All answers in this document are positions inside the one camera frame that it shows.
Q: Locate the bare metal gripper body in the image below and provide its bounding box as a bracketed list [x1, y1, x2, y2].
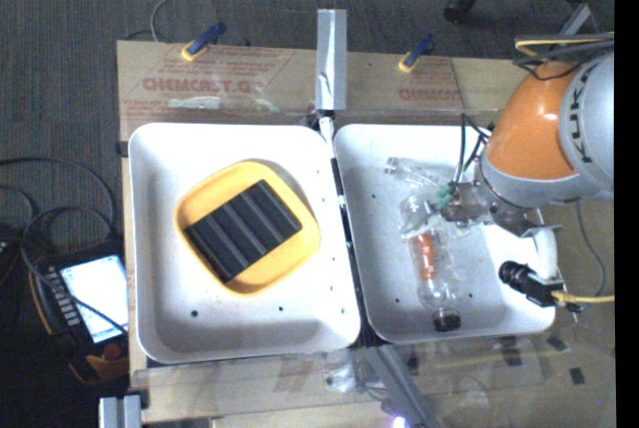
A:
[439, 182, 502, 224]

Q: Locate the crumpled clear plastic bottle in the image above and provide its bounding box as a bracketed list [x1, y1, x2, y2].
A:
[398, 190, 453, 240]

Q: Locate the clear bottle with orange label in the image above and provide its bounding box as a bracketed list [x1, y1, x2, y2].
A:
[407, 228, 463, 333]

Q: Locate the white plastic tray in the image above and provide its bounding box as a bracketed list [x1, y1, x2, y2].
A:
[331, 123, 559, 346]
[127, 122, 362, 365]

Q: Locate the thin black and white rod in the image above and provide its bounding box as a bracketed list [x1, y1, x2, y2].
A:
[319, 115, 369, 347]

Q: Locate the black ribbed block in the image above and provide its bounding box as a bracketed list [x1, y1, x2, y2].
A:
[183, 179, 304, 284]

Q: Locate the yellow plate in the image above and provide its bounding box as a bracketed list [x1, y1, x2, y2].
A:
[172, 159, 321, 298]

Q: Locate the brown cardboard board red print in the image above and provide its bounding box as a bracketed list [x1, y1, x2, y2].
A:
[115, 40, 616, 423]

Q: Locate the black cylinder on white bracket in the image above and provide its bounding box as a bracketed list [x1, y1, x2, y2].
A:
[497, 223, 566, 308]

